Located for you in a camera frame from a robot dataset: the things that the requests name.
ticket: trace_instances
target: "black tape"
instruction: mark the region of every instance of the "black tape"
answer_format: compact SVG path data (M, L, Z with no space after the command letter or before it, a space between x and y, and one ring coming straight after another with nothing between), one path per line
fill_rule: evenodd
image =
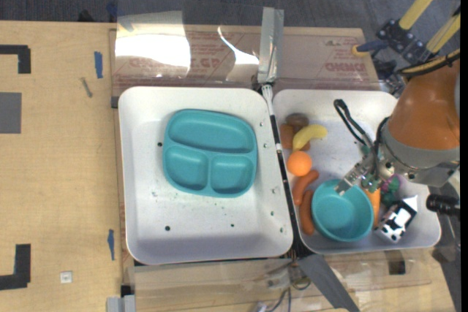
M111 96L110 97L110 107L117 109L118 108L118 96Z
M18 74L31 74L31 50L27 45L0 45L0 55L18 55Z
M0 275L0 290L23 289L31 282L31 245L16 245L13 274Z
M385 257L388 262L389 275L403 275L406 274L406 263L403 254L400 250L384 251Z
M21 133L21 93L0 92L0 134Z

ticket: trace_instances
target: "banana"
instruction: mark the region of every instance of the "banana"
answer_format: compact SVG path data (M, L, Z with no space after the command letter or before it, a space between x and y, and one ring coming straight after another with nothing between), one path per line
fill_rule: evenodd
M312 138L323 138L328 133L327 128L317 123L312 123L299 130L292 139L292 150L300 150Z

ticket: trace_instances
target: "sausage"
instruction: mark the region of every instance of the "sausage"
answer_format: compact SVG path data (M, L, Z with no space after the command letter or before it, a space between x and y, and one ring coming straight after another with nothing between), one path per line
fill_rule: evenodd
M283 149L290 150L293 148L294 129L292 125L283 123L279 127L279 138Z
M315 182L318 177L320 176L318 170L310 170L306 175L299 177L299 179L295 182L294 187L292 188L292 200L294 201L294 205L301 205L303 194L308 185Z
M307 235L314 234L315 226L312 221L312 197L314 192L306 190L304 193L302 203L299 206L299 220L301 221L302 231Z
M301 148L301 151L308 151L308 150L310 150L310 142L307 142L306 145Z

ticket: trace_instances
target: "orange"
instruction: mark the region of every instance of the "orange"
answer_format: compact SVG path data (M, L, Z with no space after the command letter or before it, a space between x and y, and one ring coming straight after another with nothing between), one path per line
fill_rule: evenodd
M304 151L294 151L286 161L286 169L294 175L301 177L312 168L312 157Z

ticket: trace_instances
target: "toy carrot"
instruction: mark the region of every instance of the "toy carrot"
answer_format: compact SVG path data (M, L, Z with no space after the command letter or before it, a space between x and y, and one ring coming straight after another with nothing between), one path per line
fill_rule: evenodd
M380 189L370 192L367 189L363 189L366 193L366 196L371 201L372 208L374 210L374 224L372 227L376 227L379 223L379 210L380 210Z

